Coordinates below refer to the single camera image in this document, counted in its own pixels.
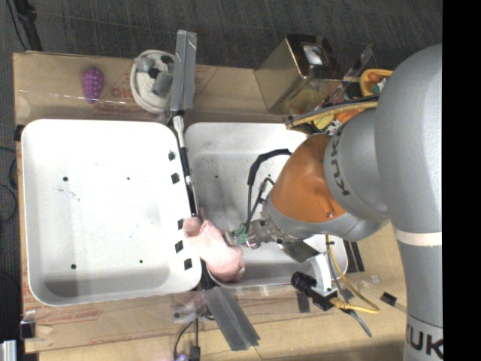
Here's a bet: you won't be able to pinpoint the shiny brown box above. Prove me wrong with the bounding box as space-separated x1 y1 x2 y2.
253 34 343 115

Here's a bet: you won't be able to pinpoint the purple grapes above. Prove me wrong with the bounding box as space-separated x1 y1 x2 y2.
81 65 105 105

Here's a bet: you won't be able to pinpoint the white plastic tray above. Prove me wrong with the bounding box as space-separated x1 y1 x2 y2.
20 118 204 308
183 121 349 290

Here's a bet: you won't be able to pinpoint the black cylinder on white bracket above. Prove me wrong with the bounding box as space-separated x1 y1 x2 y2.
290 237 339 312

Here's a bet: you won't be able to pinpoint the pink soft toy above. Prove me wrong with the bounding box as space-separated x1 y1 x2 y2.
182 207 247 283

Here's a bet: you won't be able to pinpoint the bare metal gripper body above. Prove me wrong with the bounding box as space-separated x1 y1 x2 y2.
244 217 287 249

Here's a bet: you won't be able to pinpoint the thin black and white rod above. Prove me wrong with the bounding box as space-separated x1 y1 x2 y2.
172 114 201 218

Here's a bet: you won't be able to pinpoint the brown cardboard board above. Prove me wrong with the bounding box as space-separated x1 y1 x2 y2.
12 50 410 355

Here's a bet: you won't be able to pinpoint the white bowl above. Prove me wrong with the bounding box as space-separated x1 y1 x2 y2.
129 49 178 114

